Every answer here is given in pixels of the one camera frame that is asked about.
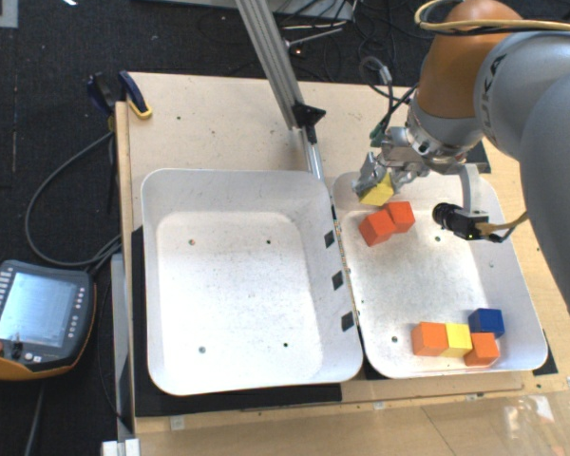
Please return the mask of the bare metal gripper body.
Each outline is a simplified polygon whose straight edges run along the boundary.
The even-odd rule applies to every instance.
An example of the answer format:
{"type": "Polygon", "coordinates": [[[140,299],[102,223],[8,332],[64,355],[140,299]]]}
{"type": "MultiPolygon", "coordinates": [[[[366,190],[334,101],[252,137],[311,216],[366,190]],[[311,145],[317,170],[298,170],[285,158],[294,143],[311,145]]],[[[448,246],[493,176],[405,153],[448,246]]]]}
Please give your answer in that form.
{"type": "Polygon", "coordinates": [[[381,141],[381,161],[393,169],[431,170],[455,174],[464,163],[467,149],[454,147],[431,137],[422,127],[389,127],[381,141]]]}

